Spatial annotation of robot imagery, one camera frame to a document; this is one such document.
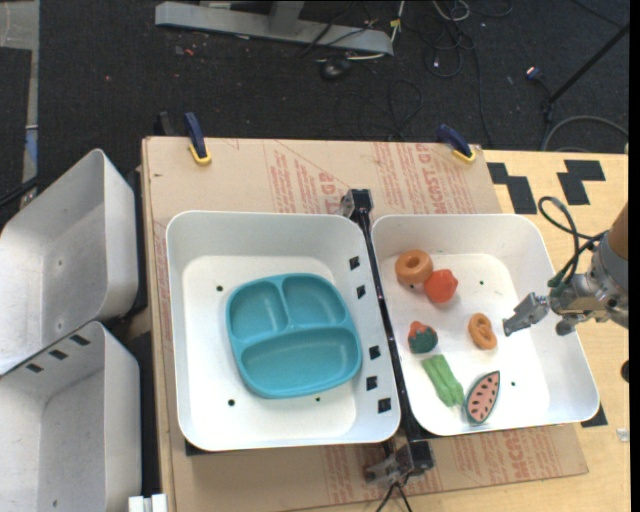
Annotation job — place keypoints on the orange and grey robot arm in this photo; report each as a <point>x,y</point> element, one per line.
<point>620,240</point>

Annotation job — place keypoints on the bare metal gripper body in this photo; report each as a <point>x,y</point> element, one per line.
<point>595,295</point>

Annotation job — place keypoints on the brown cardboard board red print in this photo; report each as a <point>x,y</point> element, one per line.
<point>250,172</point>

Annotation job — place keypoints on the red and green strawberry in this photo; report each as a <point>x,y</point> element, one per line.
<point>422,339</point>

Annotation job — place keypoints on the orange pretzel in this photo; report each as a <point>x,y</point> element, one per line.
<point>487,340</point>

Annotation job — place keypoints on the orange doughnut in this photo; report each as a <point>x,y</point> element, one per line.
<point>405,272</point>

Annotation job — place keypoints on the orange toy pepper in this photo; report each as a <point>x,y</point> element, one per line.
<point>441,287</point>

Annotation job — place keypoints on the white plastic tray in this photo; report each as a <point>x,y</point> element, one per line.
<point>65,430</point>
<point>530,380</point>
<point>200,325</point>
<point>60,260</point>

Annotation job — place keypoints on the blue divided plate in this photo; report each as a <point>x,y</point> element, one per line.
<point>300,355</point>

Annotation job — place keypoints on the pink watermelon slice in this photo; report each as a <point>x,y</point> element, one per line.
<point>484,397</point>

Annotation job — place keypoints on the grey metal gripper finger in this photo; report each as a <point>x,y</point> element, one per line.
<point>527,312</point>
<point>567,326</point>

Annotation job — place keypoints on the green toy celery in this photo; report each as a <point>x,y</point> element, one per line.
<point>442,380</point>

